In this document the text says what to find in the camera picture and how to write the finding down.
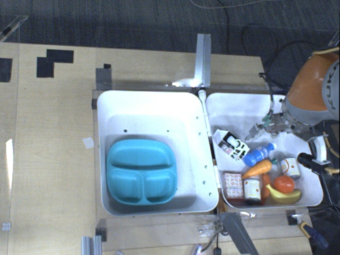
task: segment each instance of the yellow object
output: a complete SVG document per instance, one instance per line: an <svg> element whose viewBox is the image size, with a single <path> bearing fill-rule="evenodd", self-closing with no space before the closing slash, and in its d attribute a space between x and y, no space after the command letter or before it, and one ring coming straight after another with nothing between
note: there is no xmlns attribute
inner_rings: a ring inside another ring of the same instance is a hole
<svg viewBox="0 0 340 255"><path fill-rule="evenodd" d="M271 161L264 159L256 163L247 172L242 175L242 179L245 180L251 176L257 176L269 172L271 170Z"/></svg>
<svg viewBox="0 0 340 255"><path fill-rule="evenodd" d="M308 234L308 232L303 228L305 225L309 226L306 222L300 223L299 224L299 229L302 231L304 236L306 236L307 238L310 238L310 235Z"/></svg>
<svg viewBox="0 0 340 255"><path fill-rule="evenodd" d="M338 52L339 51L339 47L334 47L334 48L330 48L327 50L319 50L319 51L314 51L312 54L313 55L323 55L323 54L328 54L328 53L332 53L332 52Z"/></svg>
<svg viewBox="0 0 340 255"><path fill-rule="evenodd" d="M338 174L340 172L340 169L336 169L336 168L332 168L332 167L325 167L325 171L329 174L329 175L333 175L333 174Z"/></svg>
<svg viewBox="0 0 340 255"><path fill-rule="evenodd" d="M333 149L333 147L331 147L331 145L330 145L330 143L329 143L329 141L328 141L328 138L327 138L327 133L324 131L324 135L325 135L325 137L324 137L324 139L325 139L325 143L326 143L326 146L328 147L328 149L330 150L330 152L335 156L335 157L337 157L338 159L339 159L339 153L338 152L336 152L334 149Z"/></svg>
<svg viewBox="0 0 340 255"><path fill-rule="evenodd" d="M267 184L266 187L270 191L271 197L279 203L282 204L292 204L297 202L301 198L301 191L299 189L295 189L291 193L281 193Z"/></svg>

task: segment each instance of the metal bracket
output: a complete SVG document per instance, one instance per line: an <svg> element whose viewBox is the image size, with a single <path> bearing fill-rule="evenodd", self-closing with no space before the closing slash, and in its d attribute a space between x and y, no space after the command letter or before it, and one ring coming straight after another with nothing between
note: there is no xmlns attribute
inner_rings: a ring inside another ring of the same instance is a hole
<svg viewBox="0 0 340 255"><path fill-rule="evenodd" d="M210 87L211 36L197 34L194 78L180 79L172 83L176 87Z"/></svg>
<svg viewBox="0 0 340 255"><path fill-rule="evenodd" d="M81 255L102 255L101 236L84 236L81 241Z"/></svg>

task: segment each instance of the toy tomato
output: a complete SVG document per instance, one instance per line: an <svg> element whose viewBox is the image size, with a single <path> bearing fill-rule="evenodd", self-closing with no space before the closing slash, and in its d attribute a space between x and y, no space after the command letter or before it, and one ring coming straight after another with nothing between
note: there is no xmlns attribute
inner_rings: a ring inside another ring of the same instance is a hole
<svg viewBox="0 0 340 255"><path fill-rule="evenodd" d="M289 176L278 176L274 179L274 188L281 193L291 193L294 191L294 180Z"/></svg>

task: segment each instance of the gray carpet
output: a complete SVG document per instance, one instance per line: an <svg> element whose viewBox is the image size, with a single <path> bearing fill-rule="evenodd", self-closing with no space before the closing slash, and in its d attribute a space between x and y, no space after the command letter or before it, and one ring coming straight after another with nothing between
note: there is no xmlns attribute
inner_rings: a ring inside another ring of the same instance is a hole
<svg viewBox="0 0 340 255"><path fill-rule="evenodd" d="M225 5L251 1L256 0L221 0ZM194 52L196 34L210 33L213 53L259 55L264 63L290 41L311 42L287 46L268 69L285 86L310 51L324 47L339 30L339 0L264 2L229 8L227 14L189 0L0 0L0 29L9 15L27 15L23 43L181 52Z"/></svg>

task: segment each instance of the black tape marking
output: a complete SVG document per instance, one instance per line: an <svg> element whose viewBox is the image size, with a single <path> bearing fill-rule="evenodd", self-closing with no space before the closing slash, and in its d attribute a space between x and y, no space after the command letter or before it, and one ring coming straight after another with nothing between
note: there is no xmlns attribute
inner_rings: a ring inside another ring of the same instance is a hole
<svg viewBox="0 0 340 255"><path fill-rule="evenodd" d="M53 78L54 63L47 61L45 57L37 57L37 78Z"/></svg>
<svg viewBox="0 0 340 255"><path fill-rule="evenodd" d="M47 62L73 63L73 54L72 50L47 49Z"/></svg>
<svg viewBox="0 0 340 255"><path fill-rule="evenodd" d="M11 58L0 58L0 82L10 82L12 76Z"/></svg>

